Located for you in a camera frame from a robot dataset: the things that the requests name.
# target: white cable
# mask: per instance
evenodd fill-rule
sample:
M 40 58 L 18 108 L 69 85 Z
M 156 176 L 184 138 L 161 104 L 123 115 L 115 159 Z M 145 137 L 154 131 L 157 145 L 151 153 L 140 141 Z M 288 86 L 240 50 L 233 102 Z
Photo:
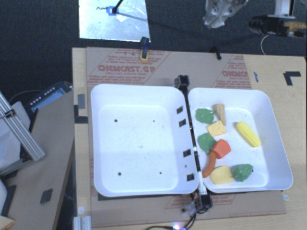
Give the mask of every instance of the white cable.
M 265 52 L 263 51 L 262 43 L 263 43 L 263 41 L 264 41 L 268 36 L 269 36 L 269 35 L 264 36 L 263 39 L 261 40 L 261 43 L 260 43 L 261 51 L 262 51 L 262 53 L 263 53 L 265 56 L 266 56 L 266 54 L 265 54 Z

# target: toy corn cob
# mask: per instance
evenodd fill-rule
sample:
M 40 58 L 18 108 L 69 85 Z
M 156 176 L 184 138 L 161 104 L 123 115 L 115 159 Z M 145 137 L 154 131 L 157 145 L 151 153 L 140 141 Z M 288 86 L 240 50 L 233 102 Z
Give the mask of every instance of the toy corn cob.
M 252 129 L 244 122 L 238 122 L 236 128 L 240 135 L 252 146 L 258 147 L 261 145 L 259 137 L 252 131 Z
M 222 121 L 223 125 L 226 126 L 225 106 L 224 104 L 216 104 L 213 106 L 215 113 Z

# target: tray with toy food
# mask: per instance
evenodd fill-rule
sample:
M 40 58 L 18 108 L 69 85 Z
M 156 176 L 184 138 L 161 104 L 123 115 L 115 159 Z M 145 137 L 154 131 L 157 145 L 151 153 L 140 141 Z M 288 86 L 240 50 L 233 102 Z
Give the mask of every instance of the tray with toy food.
M 293 176 L 268 96 L 195 88 L 189 104 L 205 186 L 215 193 L 284 190 Z
M 215 193 L 292 184 L 263 92 L 195 88 L 186 95 L 174 87 L 100 84 L 91 112 L 94 184 L 104 196 L 188 194 L 199 183 Z

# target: yellow corn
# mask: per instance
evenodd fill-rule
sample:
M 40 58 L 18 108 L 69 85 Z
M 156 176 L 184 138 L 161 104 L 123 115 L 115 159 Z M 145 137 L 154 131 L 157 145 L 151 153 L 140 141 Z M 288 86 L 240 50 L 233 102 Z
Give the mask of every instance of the yellow corn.
M 240 135 L 252 146 L 258 147 L 261 145 L 259 137 L 252 131 L 252 129 L 244 122 L 238 122 L 236 125 Z

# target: cardboard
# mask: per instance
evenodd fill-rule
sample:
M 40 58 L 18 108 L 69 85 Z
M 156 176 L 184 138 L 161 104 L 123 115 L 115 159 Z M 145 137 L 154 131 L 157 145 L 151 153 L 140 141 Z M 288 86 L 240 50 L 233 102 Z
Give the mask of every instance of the cardboard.
M 87 48 L 87 96 L 89 117 L 90 182 L 92 227 L 185 221 L 182 208 L 190 195 L 103 198 L 93 183 L 93 141 L 91 122 L 92 88 L 100 83 L 173 86 L 178 75 L 188 75 L 189 90 L 195 87 L 251 89 L 243 56 L 169 51 L 149 51 L 147 62 L 140 50 Z M 197 219 L 217 219 L 285 214 L 280 191 L 212 195 L 213 207 Z

